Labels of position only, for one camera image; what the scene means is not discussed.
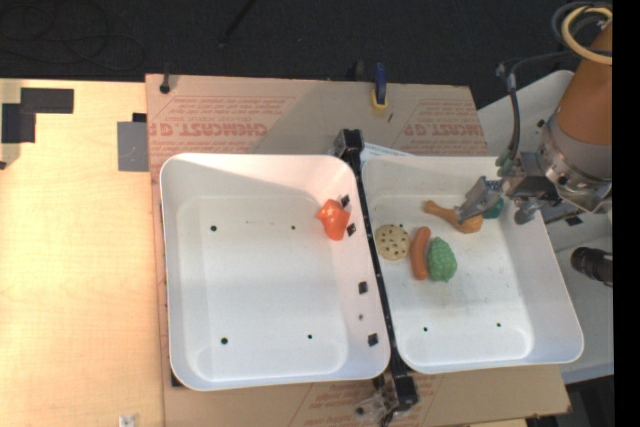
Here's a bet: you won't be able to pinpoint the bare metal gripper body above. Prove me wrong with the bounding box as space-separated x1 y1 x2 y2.
501 149 613 225

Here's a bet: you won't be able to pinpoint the dark green toy vegetable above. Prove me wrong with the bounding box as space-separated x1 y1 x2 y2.
481 196 506 220

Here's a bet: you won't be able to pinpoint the brown chicken drumstick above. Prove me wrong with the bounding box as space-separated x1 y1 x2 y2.
423 199 485 235

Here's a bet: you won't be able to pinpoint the green grapes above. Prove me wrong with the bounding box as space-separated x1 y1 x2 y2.
425 236 459 284

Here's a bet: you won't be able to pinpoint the orange sausage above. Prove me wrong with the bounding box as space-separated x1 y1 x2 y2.
410 225 433 282

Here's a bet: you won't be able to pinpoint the beige chocolate chip biscuit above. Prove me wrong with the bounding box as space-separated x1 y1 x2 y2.
374 223 411 263

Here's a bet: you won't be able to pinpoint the white plastic tray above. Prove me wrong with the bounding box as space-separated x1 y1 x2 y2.
360 154 586 376
158 152 392 392

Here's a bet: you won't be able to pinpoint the thin black rod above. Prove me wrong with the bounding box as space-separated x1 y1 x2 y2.
348 148 409 382

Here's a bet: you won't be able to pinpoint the brown cardboard board, red print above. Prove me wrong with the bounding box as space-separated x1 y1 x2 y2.
144 73 573 427

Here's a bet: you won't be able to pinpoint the black cylinder on white bracket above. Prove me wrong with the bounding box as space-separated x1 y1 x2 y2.
570 245 614 287

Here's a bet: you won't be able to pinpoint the black block with thin wires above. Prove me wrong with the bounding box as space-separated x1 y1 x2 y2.
333 128 366 162
389 373 421 412

